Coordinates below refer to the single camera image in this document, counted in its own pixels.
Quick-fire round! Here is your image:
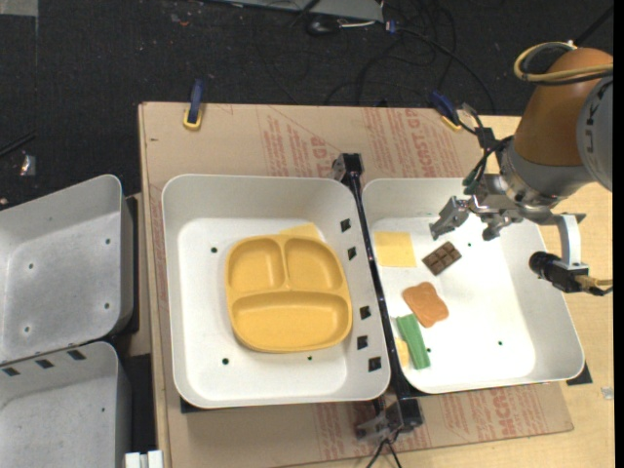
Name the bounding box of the brown cardboard board red print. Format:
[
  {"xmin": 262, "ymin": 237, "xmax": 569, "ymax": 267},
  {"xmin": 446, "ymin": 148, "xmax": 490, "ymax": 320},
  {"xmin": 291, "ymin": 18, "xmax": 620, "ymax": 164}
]
[{"xmin": 137, "ymin": 100, "xmax": 575, "ymax": 468}]

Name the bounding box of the brown chocolate bar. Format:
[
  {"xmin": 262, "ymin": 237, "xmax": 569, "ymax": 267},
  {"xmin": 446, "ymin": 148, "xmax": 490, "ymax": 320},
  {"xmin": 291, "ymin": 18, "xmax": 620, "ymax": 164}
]
[{"xmin": 421, "ymin": 241, "xmax": 463, "ymax": 277}]

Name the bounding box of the green celery stick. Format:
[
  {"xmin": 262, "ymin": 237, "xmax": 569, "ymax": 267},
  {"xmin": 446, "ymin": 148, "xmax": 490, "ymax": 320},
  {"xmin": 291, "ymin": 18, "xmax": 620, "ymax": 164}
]
[{"xmin": 395, "ymin": 313, "xmax": 433, "ymax": 371}]

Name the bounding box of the yellow cheese slice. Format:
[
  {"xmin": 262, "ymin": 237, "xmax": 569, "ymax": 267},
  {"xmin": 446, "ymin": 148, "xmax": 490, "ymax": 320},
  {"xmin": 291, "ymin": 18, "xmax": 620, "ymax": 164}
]
[{"xmin": 373, "ymin": 230, "xmax": 419, "ymax": 269}]

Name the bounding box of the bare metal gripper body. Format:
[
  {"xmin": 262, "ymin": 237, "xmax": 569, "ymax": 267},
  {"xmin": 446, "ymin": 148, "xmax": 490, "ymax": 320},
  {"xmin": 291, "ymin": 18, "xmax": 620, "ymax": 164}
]
[{"xmin": 467, "ymin": 173, "xmax": 558, "ymax": 224}]

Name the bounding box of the black cylinder on white bracket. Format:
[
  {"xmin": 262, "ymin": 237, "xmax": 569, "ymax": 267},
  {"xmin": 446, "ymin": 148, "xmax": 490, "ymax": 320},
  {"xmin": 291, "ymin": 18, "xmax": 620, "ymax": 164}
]
[{"xmin": 528, "ymin": 212, "xmax": 594, "ymax": 294}]

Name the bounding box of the black block with thin wires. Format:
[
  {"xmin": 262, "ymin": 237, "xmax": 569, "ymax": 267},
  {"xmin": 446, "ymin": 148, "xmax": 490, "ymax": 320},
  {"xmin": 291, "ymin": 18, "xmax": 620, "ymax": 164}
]
[
  {"xmin": 332, "ymin": 152, "xmax": 367, "ymax": 182},
  {"xmin": 354, "ymin": 397, "xmax": 424, "ymax": 442}
]

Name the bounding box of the black computer mouse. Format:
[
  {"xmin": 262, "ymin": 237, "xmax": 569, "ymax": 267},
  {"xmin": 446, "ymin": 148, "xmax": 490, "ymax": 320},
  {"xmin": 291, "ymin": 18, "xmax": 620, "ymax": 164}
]
[{"xmin": 305, "ymin": 17, "xmax": 343, "ymax": 38}]

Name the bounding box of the white plastic tray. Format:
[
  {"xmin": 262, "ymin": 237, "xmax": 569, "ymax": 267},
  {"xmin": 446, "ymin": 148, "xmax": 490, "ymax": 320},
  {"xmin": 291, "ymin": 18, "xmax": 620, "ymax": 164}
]
[
  {"xmin": 0, "ymin": 174, "xmax": 136, "ymax": 366},
  {"xmin": 361, "ymin": 176, "xmax": 586, "ymax": 396},
  {"xmin": 0, "ymin": 340, "xmax": 134, "ymax": 468},
  {"xmin": 160, "ymin": 173, "xmax": 393, "ymax": 410}
]

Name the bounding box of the orange toast slice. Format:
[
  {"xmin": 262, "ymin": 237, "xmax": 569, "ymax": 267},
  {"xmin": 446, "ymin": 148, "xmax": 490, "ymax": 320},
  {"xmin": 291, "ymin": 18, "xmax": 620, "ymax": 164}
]
[{"xmin": 401, "ymin": 281, "xmax": 450, "ymax": 330}]

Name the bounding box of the yellow divided plate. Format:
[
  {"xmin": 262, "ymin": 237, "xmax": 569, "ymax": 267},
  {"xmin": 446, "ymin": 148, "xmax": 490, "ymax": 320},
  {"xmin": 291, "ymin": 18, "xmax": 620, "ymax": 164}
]
[{"xmin": 223, "ymin": 234, "xmax": 355, "ymax": 355}]

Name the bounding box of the thin black rod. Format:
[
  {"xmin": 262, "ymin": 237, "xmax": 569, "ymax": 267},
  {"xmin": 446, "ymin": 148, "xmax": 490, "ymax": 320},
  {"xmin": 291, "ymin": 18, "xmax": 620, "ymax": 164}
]
[{"xmin": 346, "ymin": 171, "xmax": 413, "ymax": 404}]

